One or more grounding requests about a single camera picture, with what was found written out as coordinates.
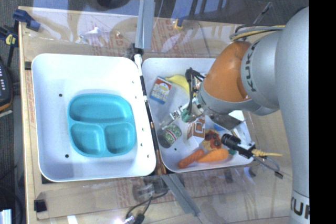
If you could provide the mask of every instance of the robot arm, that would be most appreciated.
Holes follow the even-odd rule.
[[[192,109],[193,117],[207,114],[229,130],[228,114],[234,110],[257,115],[281,110],[293,169],[290,224],[310,222],[308,30],[307,7],[283,30],[254,44],[231,43],[203,80]]]

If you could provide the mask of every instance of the black cable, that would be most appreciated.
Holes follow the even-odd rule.
[[[160,194],[160,195],[155,196],[155,197],[152,196],[152,197],[150,197],[149,199],[147,199],[146,201],[143,201],[143,202],[141,202],[141,203],[139,203],[139,204],[133,206],[133,207],[127,212],[125,219],[127,219],[127,218],[130,217],[130,213],[131,213],[136,207],[139,207],[139,206],[145,204],[146,202],[148,202],[148,204],[147,204],[146,207],[145,207],[144,212],[142,213],[142,214],[144,215],[145,212],[147,211],[149,205],[151,204],[151,202],[152,202],[153,200],[155,200],[155,199],[158,199],[158,198],[160,198],[160,197],[166,195],[166,194],[168,193],[168,191],[169,191],[169,190],[167,190],[167,191],[164,192],[163,194]]]
[[[257,162],[259,162],[260,164],[264,165],[265,167],[267,167],[267,168],[273,170],[274,172],[278,172],[278,171],[280,171],[280,166],[279,166],[278,163],[277,163],[275,160],[273,160],[272,158],[267,157],[267,156],[265,156],[265,157],[260,157],[260,158],[269,160],[270,162],[272,162],[272,163],[276,166],[276,168],[273,168],[273,167],[271,167],[270,165],[267,165],[266,163],[264,163],[264,162],[262,162],[261,160],[259,160],[256,156],[253,156],[253,159],[255,159],[255,160],[256,160]]]
[[[193,70],[193,75],[196,77],[196,78],[198,78],[199,80],[201,80],[202,81],[202,79],[204,79],[205,78],[205,76],[203,76],[201,73],[199,73],[199,72],[197,72],[197,71],[195,71],[195,70]]]
[[[13,171],[17,166],[15,165],[10,170],[8,170],[2,177],[0,177],[0,181],[4,179],[11,171]]]
[[[199,81],[203,81],[204,77],[201,79],[199,76],[195,76],[196,79],[198,79]]]
[[[188,81],[189,84],[189,105],[188,105],[188,115],[191,114],[191,110],[193,107],[193,97],[194,97],[194,91],[192,89],[192,81]]]

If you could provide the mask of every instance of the cable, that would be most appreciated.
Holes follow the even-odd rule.
[[[257,162],[259,162],[260,164],[266,166],[267,168],[273,170],[274,172],[278,172],[278,171],[280,171],[280,166],[278,165],[278,163],[277,163],[275,160],[273,160],[273,159],[271,159],[271,158],[269,158],[269,157],[267,157],[267,156],[266,156],[266,157],[261,157],[261,158],[269,160],[270,162],[272,162],[272,163],[276,166],[276,168],[273,168],[273,167],[267,165],[266,163],[264,163],[264,162],[262,162],[261,160],[259,160],[258,157],[253,156],[253,159],[255,159],[255,160],[256,160]]]
[[[188,81],[189,84],[189,104],[188,104],[188,115],[191,114],[191,110],[193,107],[193,96],[194,96],[194,91],[193,91],[193,87],[192,87],[192,82]]]
[[[17,166],[13,166],[10,170],[8,170],[2,177],[0,177],[0,181],[4,179],[11,171],[13,171]]]
[[[144,212],[142,213],[142,215],[144,215],[145,212],[147,211],[147,209],[149,208],[149,205],[151,204],[151,202],[152,202],[153,200],[159,199],[160,197],[166,195],[168,192],[169,192],[169,190],[167,190],[166,192],[164,192],[163,194],[160,194],[160,195],[158,195],[158,196],[155,196],[155,197],[152,196],[152,197],[150,197],[149,199],[147,199],[146,201],[143,201],[143,202],[141,202],[141,203],[139,203],[139,204],[133,206],[133,207],[127,212],[127,214],[126,214],[126,216],[125,216],[125,219],[129,218],[130,213],[131,213],[136,207],[142,206],[142,205],[144,205],[145,203],[148,202],[148,204],[146,205],[146,207],[145,207],[145,209],[144,209]]]
[[[285,25],[264,25],[264,24],[246,24],[246,25],[240,25],[236,28],[235,33],[237,33],[242,28],[248,28],[248,27],[256,27],[256,26],[262,26],[262,27],[285,27]]]
[[[243,37],[248,37],[248,36],[252,36],[252,35],[256,35],[256,34],[261,34],[264,32],[268,32],[268,31],[279,31],[279,30],[283,30],[284,27],[260,27],[258,29],[254,29],[254,30],[242,30],[240,32],[234,33],[232,35],[230,35],[230,39],[232,41],[238,40],[240,38]]]
[[[196,79],[198,79],[199,81],[203,81],[203,79],[205,78],[204,76],[201,75],[202,78],[200,78],[199,76],[195,76]]]

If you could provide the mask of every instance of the toy carrot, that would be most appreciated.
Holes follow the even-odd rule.
[[[204,156],[204,150],[203,149],[198,149],[189,156],[186,156],[184,159],[180,160],[178,162],[178,167],[179,168],[186,168],[189,164],[193,163],[194,161],[198,160],[199,158],[202,158]]]
[[[229,151],[227,149],[218,148],[218,149],[211,150],[209,153],[199,158],[197,162],[206,163],[206,162],[221,161],[223,159],[226,159],[228,156],[229,156]]]

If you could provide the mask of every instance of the green can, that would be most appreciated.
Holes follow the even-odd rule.
[[[157,136],[157,139],[159,140],[161,146],[169,148],[181,135],[181,129],[177,125],[171,124]]]

